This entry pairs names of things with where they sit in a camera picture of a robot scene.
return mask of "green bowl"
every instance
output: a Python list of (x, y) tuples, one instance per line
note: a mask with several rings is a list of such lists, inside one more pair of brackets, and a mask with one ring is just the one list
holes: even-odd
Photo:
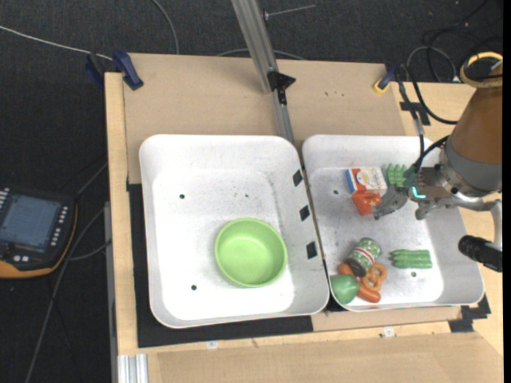
[(254, 288), (271, 284), (283, 273), (287, 248), (270, 224), (259, 219), (236, 219), (216, 236), (215, 257), (228, 280)]

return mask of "wooden table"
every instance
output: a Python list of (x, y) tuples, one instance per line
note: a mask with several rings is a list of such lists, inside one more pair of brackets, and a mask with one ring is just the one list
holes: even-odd
[[(459, 306), (322, 312), (308, 334), (139, 348), (127, 182), (140, 183), (141, 141), (156, 133), (277, 134), (271, 97), (260, 92), (252, 60), (131, 54), (143, 88), (132, 91), (120, 73), (105, 75), (110, 203), (113, 233), (115, 351), (147, 356), (150, 383), (231, 381), (503, 381), (502, 275), (481, 267), (492, 313), (475, 331), (451, 333)], [(372, 90), (383, 65), (280, 60), (297, 78), (287, 99), (296, 146), (316, 133), (414, 135), (392, 83)], [(406, 84), (416, 101), (411, 84)], [(426, 103), (457, 119), (473, 89), (420, 84)], [(436, 140), (452, 127), (433, 121)], [(488, 213), (462, 212), (471, 235), (493, 239)]]

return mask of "white tray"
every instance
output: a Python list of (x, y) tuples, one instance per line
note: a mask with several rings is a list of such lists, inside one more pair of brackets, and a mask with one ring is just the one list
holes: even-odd
[[(381, 310), (412, 306), (469, 305), (478, 302), (483, 281), (476, 262), (458, 250), (466, 234), (459, 209), (440, 208), (424, 220), (416, 220), (418, 205), (408, 201), (394, 213), (375, 220), (358, 213), (345, 177), (348, 168), (412, 164), (419, 154), (419, 140), (411, 136), (317, 135), (303, 145), (303, 160), (319, 228), (319, 237), (329, 276), (362, 237), (371, 237), (382, 247), (378, 259), (388, 270), (379, 303), (356, 297), (348, 310)], [(438, 150), (423, 166), (438, 162)], [(430, 251), (434, 267), (429, 270), (399, 270), (389, 253), (399, 248)]]
[[(140, 162), (149, 299), (159, 322), (184, 328), (313, 314), (327, 304), (319, 241), (312, 214), (304, 218), (311, 210), (289, 142), (156, 135), (141, 145)], [(286, 270), (269, 286), (235, 286), (216, 265), (216, 234), (241, 217), (270, 223), (287, 244)]]

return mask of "black bracket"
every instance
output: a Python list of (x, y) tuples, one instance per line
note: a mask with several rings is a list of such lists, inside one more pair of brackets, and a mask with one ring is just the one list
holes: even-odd
[(477, 303), (477, 307), (470, 307), (467, 305), (461, 306), (461, 319), (449, 321), (451, 332), (473, 332), (474, 319), (487, 319), (488, 314), (491, 314), (489, 309), (488, 299), (486, 294), (483, 295), (481, 301)]
[(412, 115), (414, 113), (418, 113), (422, 124), (424, 124), (426, 126), (431, 125), (430, 117), (428, 116), (428, 113), (426, 112), (424, 107), (421, 104), (419, 104), (418, 102), (411, 102), (410, 106), (408, 106), (406, 104), (406, 102), (401, 102), (400, 105), (401, 105), (402, 111), (409, 111)]
[(275, 70), (268, 72), (267, 78), (270, 83), (271, 90), (277, 90), (279, 103), (281, 105), (287, 105), (286, 89), (296, 81), (296, 78), (289, 77), (288, 75), (284, 75), (283, 73), (279, 73)]

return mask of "striped can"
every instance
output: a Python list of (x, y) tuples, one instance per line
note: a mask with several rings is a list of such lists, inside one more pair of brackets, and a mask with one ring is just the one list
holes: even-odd
[(373, 239), (364, 237), (358, 241), (356, 247), (351, 250), (345, 263), (348, 264), (357, 277), (366, 276), (367, 271), (382, 254), (382, 248)]

